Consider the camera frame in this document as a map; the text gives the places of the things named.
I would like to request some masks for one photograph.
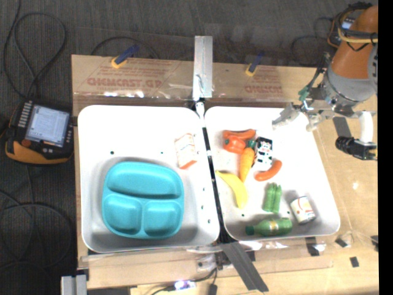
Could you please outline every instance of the silver can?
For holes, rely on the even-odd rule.
[[[316,218],[313,208],[307,197],[300,197],[290,203],[290,207],[294,212],[296,220],[299,224],[305,224]]]

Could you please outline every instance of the carrot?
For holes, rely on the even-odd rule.
[[[253,137],[255,136],[256,133],[257,133],[257,131],[254,129],[248,129],[248,130],[243,130],[243,131],[224,130],[222,132],[222,137],[224,139],[227,139],[229,136],[234,135],[242,140],[250,140],[250,139],[253,139]]]
[[[281,167],[282,167],[282,162],[280,160],[275,160],[269,170],[260,171],[259,173],[256,173],[254,178],[257,181],[268,180],[268,179],[276,176],[276,174],[281,169]]]
[[[242,182],[246,180],[246,177],[250,172],[251,166],[254,163],[254,146],[255,141],[249,141],[247,147],[243,150],[243,153],[240,156],[239,177]]]

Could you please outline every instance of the blue compartment tray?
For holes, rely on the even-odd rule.
[[[120,162],[108,171],[102,214],[113,233],[140,239],[165,239],[181,228],[184,187],[172,169],[152,163]]]

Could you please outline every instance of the wooden table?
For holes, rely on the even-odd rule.
[[[119,76],[119,71],[114,71],[112,74],[110,59],[72,56],[74,117],[77,117],[82,108],[91,104],[188,105],[187,99],[183,99],[181,95],[184,95],[184,89],[188,89],[192,84],[192,62],[160,60],[158,63],[163,68],[152,73],[151,67],[157,65],[157,60],[132,59],[128,63],[129,66],[146,67],[145,75],[139,74],[139,79],[142,80],[139,81],[139,85],[147,94],[141,100],[98,95],[100,89],[97,82],[103,82],[103,75],[111,80],[125,79],[124,76]],[[298,103],[297,92],[311,80],[315,72],[313,68],[260,66],[259,73],[252,80],[245,76],[244,69],[244,65],[214,63],[215,91],[221,94],[226,92],[225,95],[220,95],[207,104],[283,107],[290,101]],[[131,77],[133,76],[130,68],[127,79],[130,80]],[[150,85],[153,85],[143,87],[144,81],[151,81],[153,83]],[[173,88],[168,87],[168,84],[178,86],[180,98],[168,100],[168,97],[165,97],[169,93],[176,96],[176,91],[173,92]],[[131,90],[134,93],[135,86],[130,87]],[[356,109],[376,111],[376,98],[369,99]],[[373,120],[374,141],[377,141],[377,115]],[[351,119],[348,124],[352,135],[358,137],[360,135],[358,120]],[[283,241],[288,248],[270,250],[263,248],[256,251],[254,265],[272,295],[378,294],[379,254],[370,238],[372,235],[378,235],[378,163],[355,159],[337,150],[335,148],[337,134],[331,120],[321,123],[314,131],[314,137],[340,213],[341,228],[334,237],[317,238],[317,244],[325,246],[325,250],[321,251],[319,256],[311,256],[306,243]],[[82,240],[80,226],[77,127],[75,150],[78,266],[80,269],[88,269],[88,289],[138,286],[131,288],[131,294],[149,295],[162,286],[171,284],[172,281],[200,278],[207,274],[198,270],[198,262],[206,255],[186,250],[89,254]],[[343,248],[336,243],[337,238],[341,238],[347,246]],[[359,266],[352,266],[351,258],[357,260]],[[182,293],[207,294],[211,282],[212,279],[199,282],[196,288]],[[231,266],[218,272],[216,284],[219,287],[218,295],[250,293],[237,271]]]

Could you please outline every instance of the banana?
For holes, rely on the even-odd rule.
[[[216,170],[216,174],[222,178],[235,193],[236,204],[238,208],[243,209],[248,201],[248,193],[244,183],[232,173],[222,173]]]

